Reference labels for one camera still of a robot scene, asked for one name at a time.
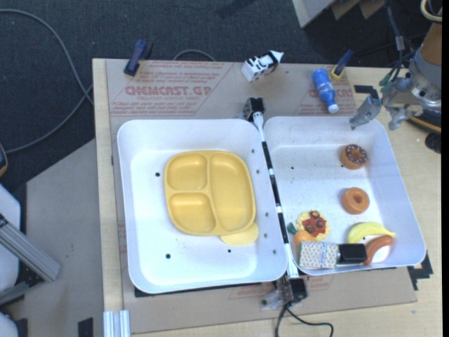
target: bottle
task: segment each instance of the bottle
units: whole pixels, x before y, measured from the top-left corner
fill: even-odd
[[[335,103],[335,90],[330,82],[329,75],[326,69],[316,70],[312,78],[315,83],[316,90],[322,101],[328,104],[328,111],[331,114],[338,112],[338,105]]]

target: blue clamp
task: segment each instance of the blue clamp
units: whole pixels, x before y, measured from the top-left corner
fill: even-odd
[[[139,60],[142,58],[145,50],[147,49],[147,43],[143,40],[138,40],[138,42],[134,45],[133,57],[126,64],[125,70],[123,71],[125,74],[135,76],[135,73],[139,68]]]

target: black floor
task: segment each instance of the black floor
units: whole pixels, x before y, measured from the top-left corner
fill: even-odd
[[[399,28],[416,46],[430,26],[420,1],[392,1]],[[94,138],[85,100],[55,133],[24,147],[60,125],[83,96],[51,29],[85,88],[93,58],[129,58],[138,39],[154,42],[155,60],[185,49],[242,62],[271,49],[285,51],[283,62],[332,64],[350,48],[349,65],[364,67],[398,57],[384,9],[365,20],[355,7],[339,21],[326,10],[302,29],[291,0],[0,0],[0,143],[9,160],[0,183],[11,191]]]

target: white tray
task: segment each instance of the white tray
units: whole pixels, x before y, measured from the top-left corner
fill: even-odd
[[[128,244],[134,285],[165,293],[278,279],[285,248],[257,129],[240,119],[133,120],[117,135]],[[253,182],[257,241],[230,246],[219,236],[194,236],[171,222],[163,172],[175,154],[224,150],[239,155]]]
[[[286,225],[313,209],[328,220],[327,242],[345,243],[349,228],[364,221],[379,222],[396,233],[392,247],[380,249],[371,265],[302,268],[303,272],[328,275],[416,265],[424,259],[424,239],[387,132],[378,121],[351,130],[347,117],[273,117],[264,129]],[[363,168],[342,167],[340,151],[348,144],[367,151],[368,163]],[[341,196],[350,187],[368,193],[370,206],[365,212],[352,215],[343,209]],[[298,250],[291,234],[289,238],[296,261]]]

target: wooden table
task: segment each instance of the wooden table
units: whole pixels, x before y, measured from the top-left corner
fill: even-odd
[[[385,69],[378,68],[347,68],[348,79],[353,85],[377,87],[378,81],[385,73]],[[114,174],[111,165],[112,144],[105,59],[94,59],[93,78],[104,307],[105,311],[118,312],[124,309],[124,306]],[[360,105],[365,98],[363,94],[354,96],[357,105]],[[429,279],[419,280],[416,303],[329,312],[308,315],[304,319],[309,322],[332,323],[335,327],[334,336],[442,336],[441,155],[425,147],[426,131],[408,122],[404,122],[395,131],[389,131],[387,124],[390,116],[385,110],[381,111],[377,119],[387,130],[398,167],[424,235],[434,273]],[[275,319],[263,319],[256,322],[144,333],[139,336],[272,336],[275,323]],[[297,336],[301,333],[305,336],[328,336],[329,328],[305,326],[292,317],[284,317],[280,328],[281,336]]]

